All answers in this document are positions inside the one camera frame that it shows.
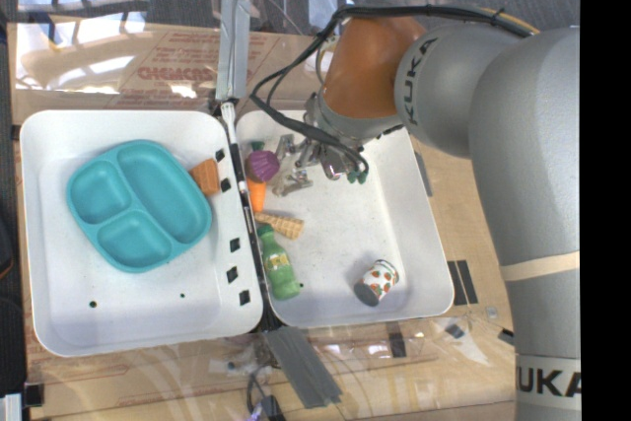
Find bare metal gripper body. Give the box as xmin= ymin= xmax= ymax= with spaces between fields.
xmin=294 ymin=135 xmax=370 ymax=182

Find purple toy grapes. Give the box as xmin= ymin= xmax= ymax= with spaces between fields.
xmin=245 ymin=149 xmax=281 ymax=184

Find orange toy carrot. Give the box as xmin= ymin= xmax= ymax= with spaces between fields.
xmin=245 ymin=140 xmax=268 ymax=214

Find tan toy ice cream cone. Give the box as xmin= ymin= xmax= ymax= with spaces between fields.
xmin=252 ymin=210 xmax=306 ymax=242

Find white plastic tray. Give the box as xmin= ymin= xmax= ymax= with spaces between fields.
xmin=235 ymin=108 xmax=456 ymax=330
xmin=18 ymin=108 xmax=264 ymax=358

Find orange toy bread slice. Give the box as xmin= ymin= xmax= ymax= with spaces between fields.
xmin=188 ymin=157 xmax=222 ymax=197

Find green toy bottle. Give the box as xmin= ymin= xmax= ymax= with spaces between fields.
xmin=256 ymin=223 xmax=303 ymax=302

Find white can strawberry print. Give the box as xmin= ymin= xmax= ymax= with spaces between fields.
xmin=352 ymin=258 xmax=400 ymax=309

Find blue divided plate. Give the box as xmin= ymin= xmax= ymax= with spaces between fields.
xmin=65 ymin=139 xmax=214 ymax=275

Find brown cardboard board red print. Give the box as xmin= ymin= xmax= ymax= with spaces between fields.
xmin=7 ymin=22 xmax=518 ymax=421

